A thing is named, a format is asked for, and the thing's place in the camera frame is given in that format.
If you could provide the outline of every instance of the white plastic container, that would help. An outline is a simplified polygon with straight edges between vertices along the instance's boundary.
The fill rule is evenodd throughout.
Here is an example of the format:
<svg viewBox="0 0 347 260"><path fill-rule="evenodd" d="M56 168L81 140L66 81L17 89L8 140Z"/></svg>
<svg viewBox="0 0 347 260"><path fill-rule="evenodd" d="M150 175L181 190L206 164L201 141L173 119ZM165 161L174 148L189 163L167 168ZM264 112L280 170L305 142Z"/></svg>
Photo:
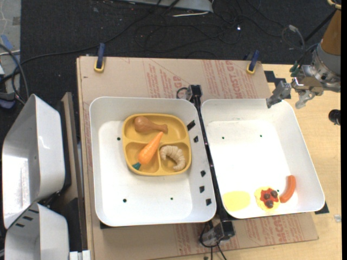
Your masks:
<svg viewBox="0 0 347 260"><path fill-rule="evenodd" d="M3 218L9 228L33 202L60 191L65 180L58 111L31 95L2 148Z"/></svg>
<svg viewBox="0 0 347 260"><path fill-rule="evenodd" d="M184 173L143 176L127 167L121 141L133 114L171 114L188 125L192 161ZM100 97L89 109L96 213L108 226L205 222L216 201L197 110L187 100Z"/></svg>
<svg viewBox="0 0 347 260"><path fill-rule="evenodd" d="M268 109L265 99L208 100L201 112L221 196L233 191L250 195L247 207L227 210L231 216L312 212L324 206L316 170L286 101ZM288 175L294 175L297 182L291 199L273 212L258 207L255 190L271 186L281 194Z"/></svg>
<svg viewBox="0 0 347 260"><path fill-rule="evenodd" d="M5 260L67 260L68 226L58 213L33 203L8 229Z"/></svg>

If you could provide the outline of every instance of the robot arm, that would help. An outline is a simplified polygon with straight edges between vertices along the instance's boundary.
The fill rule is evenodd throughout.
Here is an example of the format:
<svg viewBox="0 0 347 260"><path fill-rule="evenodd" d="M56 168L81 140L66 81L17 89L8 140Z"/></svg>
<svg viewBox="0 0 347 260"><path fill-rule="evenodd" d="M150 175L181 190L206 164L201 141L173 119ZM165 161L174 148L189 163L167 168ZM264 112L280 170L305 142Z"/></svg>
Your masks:
<svg viewBox="0 0 347 260"><path fill-rule="evenodd" d="M316 95L323 95L325 90L340 92L341 80L341 5L335 0L327 0L334 5L336 11L328 25L327 30L312 53L312 63L308 66L295 64L291 68L293 81L290 87L299 95L295 104L297 109L303 108L308 100ZM288 86L277 86L273 95L267 99L268 108L284 98L288 93Z"/></svg>

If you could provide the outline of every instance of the yellow divided plate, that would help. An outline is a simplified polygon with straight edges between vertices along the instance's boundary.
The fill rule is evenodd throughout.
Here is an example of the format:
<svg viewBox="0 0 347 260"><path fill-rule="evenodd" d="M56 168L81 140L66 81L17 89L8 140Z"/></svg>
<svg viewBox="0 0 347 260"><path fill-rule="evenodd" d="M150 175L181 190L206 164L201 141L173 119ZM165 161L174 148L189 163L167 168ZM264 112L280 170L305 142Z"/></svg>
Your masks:
<svg viewBox="0 0 347 260"><path fill-rule="evenodd" d="M158 133L158 130L149 130L139 133L135 130L134 120L138 116L145 116L155 124L166 124L168 132L164 133L156 154L148 164L141 165L139 170L132 165L138 162L138 154ZM186 125L176 116L168 114L149 114L141 113L129 116L123 123L122 128L123 151L128 168L143 176L171 176L185 172L191 164L191 148L189 134ZM175 171L173 167L176 162L170 157L163 161L160 158L159 150L161 147L171 145L182 149L186 166L180 171Z"/></svg>

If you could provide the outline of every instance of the black cable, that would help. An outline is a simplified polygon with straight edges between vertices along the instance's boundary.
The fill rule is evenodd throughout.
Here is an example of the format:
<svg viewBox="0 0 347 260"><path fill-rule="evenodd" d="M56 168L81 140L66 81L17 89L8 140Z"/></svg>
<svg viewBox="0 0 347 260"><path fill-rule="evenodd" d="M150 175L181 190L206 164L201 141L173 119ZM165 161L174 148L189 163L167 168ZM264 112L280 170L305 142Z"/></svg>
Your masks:
<svg viewBox="0 0 347 260"><path fill-rule="evenodd" d="M245 19L251 21L254 25L256 25L261 31L263 31L266 35L269 35L269 36L272 36L272 37L281 37L282 34L280 35L274 35L274 34L271 34L269 32L267 32L265 29L263 29L262 27L260 27L260 25L258 23L256 23L256 21L254 21L253 19L251 19L250 17L248 16L245 16L245 15L241 15L241 17L244 17Z"/></svg>
<svg viewBox="0 0 347 260"><path fill-rule="evenodd" d="M248 0L246 0L246 1L247 1L247 3L248 3L249 5L251 5L251 6L255 9L255 11L258 12L262 17L264 17L265 19L267 19L267 20L269 20L269 21L271 21L271 22L273 22L273 23L276 23L276 24L280 25L282 28L284 27L284 25L283 25L282 23L280 23L280 22L278 22L278 21L276 21L276 20L273 20L273 19L267 17L266 15L264 15L264 14L260 11L261 0L259 0L259 5L258 5L257 7L255 7L254 5L252 5L252 3L249 2Z"/></svg>
<svg viewBox="0 0 347 260"><path fill-rule="evenodd" d="M0 83L5 82L6 80L11 79L11 78L12 78L12 74L6 75L2 78L0 77Z"/></svg>
<svg viewBox="0 0 347 260"><path fill-rule="evenodd" d="M284 40L284 42L287 43L288 46L293 47L293 48L295 48L296 50L304 50L304 49L305 49L304 44L302 44L301 47L299 47L299 46L295 45L293 42L289 41L289 40L286 38L286 32L287 32L288 30L292 32L292 30L290 30L289 27L285 27L285 28L282 30L282 39Z"/></svg>
<svg viewBox="0 0 347 260"><path fill-rule="evenodd" d="M249 0L246 0L246 2L251 5L252 8L254 8L253 12L251 12L249 15L254 15L255 13L259 12L260 6L261 6L261 0L258 0L258 6L254 6Z"/></svg>
<svg viewBox="0 0 347 260"><path fill-rule="evenodd" d="M213 248L218 247L220 253L222 254L222 257L224 258L224 260L227 260L227 258L225 257L225 255L224 255L224 253L223 253L221 247L219 246L220 241L218 241L215 245L206 245L206 244L204 244L204 242L203 242L203 240L202 240L202 236L203 236L203 234L204 234L204 232L205 232L205 229L206 229L208 223L212 224L211 221L205 223L205 226L204 226L204 228L203 228L203 230L201 231L201 234L200 234L200 236L199 236L199 242L200 242L205 248L210 248L210 249L211 249L211 259L212 259L212 257L213 257Z"/></svg>
<svg viewBox="0 0 347 260"><path fill-rule="evenodd" d="M15 61L15 63L17 64L17 67L16 69L18 69L20 71L20 76L23 80L23 83L24 83L24 87L25 87L25 92L26 92L26 95L27 95L27 99L29 99L29 88L28 88L28 84L27 84L27 79L25 77L25 74L24 74L24 71L23 71L23 68L22 68L22 65L21 63L19 62L19 60L17 59L17 57L12 53L12 51L10 49L8 49L6 46L2 45L0 43L0 47L2 49L4 49L6 52L9 53L9 55L12 57L12 59ZM18 92L18 90L16 89L16 86L15 86L15 76L14 74L11 75L11 79L12 79L12 87L14 89L14 92L15 94L18 96L18 100L21 102L21 103L25 103L24 99L22 99L20 93Z"/></svg>
<svg viewBox="0 0 347 260"><path fill-rule="evenodd" d="M161 30L162 28L165 29L164 34L162 35L162 37L161 37L156 43L154 43L152 46L156 46L157 43L161 43L161 41L167 36L167 34L168 34L168 23L167 23L167 21L166 21L166 19L165 19L165 14L167 14L167 13L168 13L179 1L180 1L180 0L174 0L174 1L167 7L167 9L166 9L162 14L160 14L160 17L164 20L164 24L165 24L164 26L163 26L163 25L154 25L154 24L150 24L150 25L145 25L145 26L143 26L143 27L138 27L138 28L136 29L136 31L135 31L135 33L134 33L134 40L135 40L135 42L136 42L141 48L144 49L144 51L150 51L150 50L148 49L147 43L148 43L149 39L152 37L152 35L154 35L157 31ZM137 39L136 39L136 34L137 34L137 32L138 32L139 29L142 29L142 28L144 28L144 27L150 27L150 26L154 26L154 27L158 27L158 28L155 29L154 31L152 31L150 34L148 34L147 37L146 37L145 40L144 40L144 45L141 45L141 44L137 41Z"/></svg>
<svg viewBox="0 0 347 260"><path fill-rule="evenodd" d="M215 26L215 27L218 27L216 26L215 24L205 24L205 25L209 25L209 26ZM237 39L236 41L232 41L232 42L228 42L228 41L225 41L222 37L226 34L226 32L230 29L233 29L231 26L227 26L225 29L221 28L221 27L218 27L220 32L218 32L217 34L213 35L213 36L209 36L208 34L206 34L202 29L198 28L197 26L194 26L194 25L181 25L181 24L177 24L177 25L153 25L153 24L150 24L150 25L144 25L142 27L139 27L137 28L136 30L136 33L138 32L139 29L143 28L143 27L148 27L148 26L157 26L158 28L156 30L154 30L150 35L147 35L146 39L145 39L145 45L142 45L140 44L138 41L136 41L136 43L141 47L143 48L145 51L150 51L152 53L168 53L168 52L172 52L174 50L177 50L179 48L183 48L183 47L186 47L186 46L190 46L192 44L195 44L195 43L198 43L198 42L203 42L203 41L207 41L207 40L219 40L225 44L235 44L237 43L239 40L240 40L240 37L241 37L241 31L237 31L238 32L238 35L237 35ZM173 28L173 27L185 27L185 28L193 28L195 30L198 30L200 33L202 33L204 36L206 36L206 38L203 38L203 39L200 39L200 40L195 40L195 41L192 41L192 42L188 42L188 43L184 43L184 44L181 44L181 45L177 45L175 47L172 47L170 49L165 49L165 50L159 50L159 49L152 49L152 48L149 48L147 43L148 43L148 39L154 34L156 33L158 30L164 28L165 30L167 28Z"/></svg>
<svg viewBox="0 0 347 260"><path fill-rule="evenodd" d="M161 2L161 0L159 0L157 2L157 4L152 7L151 9L148 10L148 13L144 16L142 16L141 18L131 22L130 24L128 24L121 32L115 34L114 36L110 37L109 39L103 41L102 43L108 43L108 42L111 42L113 41L115 38L119 37L120 35L122 35L127 29L129 29L131 26L133 26L135 23L137 22L140 22L141 20L145 19L146 17L148 17L150 14L152 14L155 10L155 8L159 5L159 3ZM42 54L42 55L37 55L37 56L34 56L34 57L31 57L25 61L23 61L21 64L25 64L29 61L32 61L32 60L36 60L36 59L40 59L40 58L43 58L43 57L48 57L48 56L58 56L58 55L67 55L67 54L75 54L75 53L79 53L79 52L83 52L83 51L86 51L86 50L91 50L91 49L95 49L97 48L98 46L100 45L100 42L98 42L98 44L95 44L95 45L91 45L91 46L88 46L88 47L84 47L84 48L80 48L80 49L75 49L75 50L69 50L69 51L64 51L64 52L57 52L57 53L47 53L47 54ZM17 72L17 69L15 69L13 71L12 74L15 74Z"/></svg>
<svg viewBox="0 0 347 260"><path fill-rule="evenodd" d="M304 63L305 57L309 52L313 52L314 49L318 46L319 43L315 43L313 45L311 45L309 48L306 49L306 51L304 51L303 55L300 57L300 59L297 61L298 62L298 68L301 68L301 66Z"/></svg>
<svg viewBox="0 0 347 260"><path fill-rule="evenodd" d="M177 90L177 92L176 92L176 98L177 99L180 99L180 97L178 96L178 93L180 92L180 91L182 91L182 90L187 90L188 88L186 88L186 87L182 87L182 88L179 88L178 90Z"/></svg>
<svg viewBox="0 0 347 260"><path fill-rule="evenodd" d="M218 246L219 252L221 253L223 259L224 259L224 260L227 260L227 258L225 257L225 255L224 255L224 253L223 253L221 247L219 246L219 243L217 244L217 246Z"/></svg>
<svg viewBox="0 0 347 260"><path fill-rule="evenodd" d="M335 14L336 10L334 10L331 14L328 15L326 19L324 19L320 25L318 25L308 36L304 38L304 41L308 41L316 32L318 32Z"/></svg>
<svg viewBox="0 0 347 260"><path fill-rule="evenodd" d="M211 51L207 51L207 50L195 50L195 51L192 51L192 52L190 52L189 54L187 54L187 55L185 56L185 58L188 59L192 54L194 54L194 53L200 53L200 52L209 53L209 54L212 54L214 58L218 58L216 54L214 54L214 53L211 52Z"/></svg>

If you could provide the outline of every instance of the wooden table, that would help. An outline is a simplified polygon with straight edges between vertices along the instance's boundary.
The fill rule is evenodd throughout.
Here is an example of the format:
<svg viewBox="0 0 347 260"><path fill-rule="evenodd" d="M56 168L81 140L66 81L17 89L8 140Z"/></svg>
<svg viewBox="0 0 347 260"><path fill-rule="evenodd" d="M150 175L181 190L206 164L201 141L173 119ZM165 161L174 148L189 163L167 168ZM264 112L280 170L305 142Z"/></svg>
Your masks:
<svg viewBox="0 0 347 260"><path fill-rule="evenodd" d="M273 71L277 78L285 78L287 82L291 81L289 73L291 66L274 64L263 64L262 66L264 70ZM83 111L84 101L81 94L81 78L79 73L78 84L79 107ZM271 91L275 87L274 83L269 83L268 86ZM325 92L323 96L317 96L313 100L308 101L306 107L300 110L295 109L294 106L298 100L297 94L292 91L291 95L292 98L286 101L294 108L329 208L328 213L311 214L319 239L309 242L225 251L224 254L228 260L342 259L342 224L338 220L338 217L341 217L342 214L340 126L334 125L328 118L331 110L340 109L340 94ZM83 132L83 114L80 114L80 122ZM86 152L82 148L82 158L84 161L87 161L85 154ZM88 198L86 198L85 203L86 207L90 206ZM87 222L91 220L90 212L88 211L86 212L86 220ZM87 233L88 235L93 235L90 226L87 226ZM202 260L205 259L204 257L209 257L209 253L165 259ZM222 259L222 256L216 252L214 253L214 258Z"/></svg>

